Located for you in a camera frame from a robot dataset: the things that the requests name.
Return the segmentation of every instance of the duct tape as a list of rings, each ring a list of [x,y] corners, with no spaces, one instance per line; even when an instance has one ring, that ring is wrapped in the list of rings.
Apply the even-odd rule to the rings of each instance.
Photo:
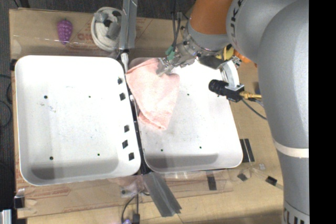
[[[273,139],[275,148],[290,157],[295,158],[309,158],[309,148],[294,148],[294,147],[287,147],[284,145],[279,144],[277,141]]]

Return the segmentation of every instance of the logo on robot arm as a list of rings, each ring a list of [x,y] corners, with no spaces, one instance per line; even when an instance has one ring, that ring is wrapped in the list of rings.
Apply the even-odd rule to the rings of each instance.
[[[238,46],[238,42],[237,42],[237,39],[236,39],[236,16],[240,10],[240,7],[241,5],[243,4],[244,0],[238,0],[237,4],[238,6],[235,6],[235,8],[233,9],[233,15],[231,17],[231,24],[230,24],[230,27],[231,27],[231,37],[232,37],[232,41],[234,43],[234,45]]]

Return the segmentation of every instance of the pink towel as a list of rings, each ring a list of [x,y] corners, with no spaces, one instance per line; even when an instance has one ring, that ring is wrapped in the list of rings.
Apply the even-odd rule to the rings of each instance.
[[[159,60],[147,60],[126,73],[126,81],[139,106],[139,120],[157,129],[166,130],[175,107],[180,76],[158,76]]]

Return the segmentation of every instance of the orange object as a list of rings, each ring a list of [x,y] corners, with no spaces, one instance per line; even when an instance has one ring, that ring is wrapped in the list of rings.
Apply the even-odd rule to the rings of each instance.
[[[244,63],[252,62],[250,59],[248,59],[244,55],[241,55],[237,50],[234,50],[233,54],[237,56],[240,60],[242,60],[242,62]]]
[[[191,26],[208,35],[226,34],[226,16],[233,0],[196,0]]]

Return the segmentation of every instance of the purple grapes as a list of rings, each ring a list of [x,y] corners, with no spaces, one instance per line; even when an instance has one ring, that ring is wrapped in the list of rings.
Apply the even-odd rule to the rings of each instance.
[[[57,24],[58,39],[65,45],[72,34],[72,23],[69,20],[61,20]]]

